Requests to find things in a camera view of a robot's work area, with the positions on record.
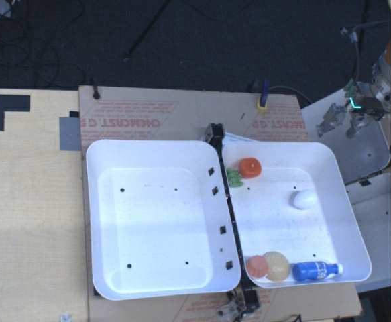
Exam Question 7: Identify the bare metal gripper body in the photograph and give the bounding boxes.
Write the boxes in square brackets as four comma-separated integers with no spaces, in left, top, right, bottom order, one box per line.
[347,80,391,121]

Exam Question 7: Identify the white egg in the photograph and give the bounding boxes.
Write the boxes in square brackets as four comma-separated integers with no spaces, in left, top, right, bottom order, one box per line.
[288,189,318,211]

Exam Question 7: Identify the orange toy tomato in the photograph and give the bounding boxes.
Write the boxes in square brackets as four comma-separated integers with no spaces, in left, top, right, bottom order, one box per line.
[238,157,262,180]

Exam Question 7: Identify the green toy grapes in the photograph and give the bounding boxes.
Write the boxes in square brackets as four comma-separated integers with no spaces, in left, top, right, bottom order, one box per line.
[225,167,244,189]

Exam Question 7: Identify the white plastic tray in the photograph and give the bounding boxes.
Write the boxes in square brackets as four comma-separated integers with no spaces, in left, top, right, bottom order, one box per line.
[86,138,242,301]
[221,141,373,290]

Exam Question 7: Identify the thin black rod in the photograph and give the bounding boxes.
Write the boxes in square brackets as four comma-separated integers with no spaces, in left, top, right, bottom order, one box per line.
[213,136,252,294]

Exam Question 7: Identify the brown cardboard board red print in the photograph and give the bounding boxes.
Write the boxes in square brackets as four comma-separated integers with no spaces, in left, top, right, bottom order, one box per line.
[78,85,364,322]

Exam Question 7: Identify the blue bottle white cap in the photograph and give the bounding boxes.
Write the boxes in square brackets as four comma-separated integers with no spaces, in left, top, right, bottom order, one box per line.
[292,260,345,282]

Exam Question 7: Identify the pale yellow round bun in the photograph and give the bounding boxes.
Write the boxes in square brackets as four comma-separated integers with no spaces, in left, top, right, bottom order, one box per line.
[262,250,291,283]

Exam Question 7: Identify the pink ridged toy cake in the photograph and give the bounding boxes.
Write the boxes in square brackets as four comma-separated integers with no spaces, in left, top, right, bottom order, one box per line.
[245,255,270,279]

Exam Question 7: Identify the black block with thin wires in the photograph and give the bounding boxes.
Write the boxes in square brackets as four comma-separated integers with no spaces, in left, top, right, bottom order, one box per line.
[205,122,225,144]
[241,288,262,315]

